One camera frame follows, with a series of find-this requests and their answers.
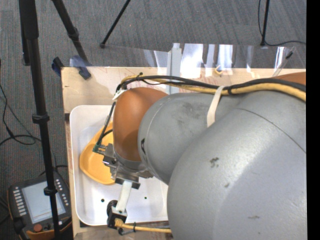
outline button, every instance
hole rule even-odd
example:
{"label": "button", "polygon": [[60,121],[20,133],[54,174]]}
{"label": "button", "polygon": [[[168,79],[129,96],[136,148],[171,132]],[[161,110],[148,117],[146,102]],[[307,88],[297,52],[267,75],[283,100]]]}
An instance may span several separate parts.
{"label": "button", "polygon": [[35,224],[34,226],[33,226],[33,231],[35,232],[35,233],[39,233],[39,232],[41,232],[43,230],[43,228],[42,228],[42,225],[41,224]]}

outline white strap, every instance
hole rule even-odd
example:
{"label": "white strap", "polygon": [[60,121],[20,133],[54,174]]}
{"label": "white strap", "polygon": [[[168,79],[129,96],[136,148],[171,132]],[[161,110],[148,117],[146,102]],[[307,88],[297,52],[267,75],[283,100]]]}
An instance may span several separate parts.
{"label": "white strap", "polygon": [[216,110],[217,106],[221,97],[221,91],[224,88],[224,86],[219,86],[218,89],[216,90],[211,105],[209,107],[208,113],[206,115],[206,126],[209,127],[211,126],[215,120],[216,120]]}

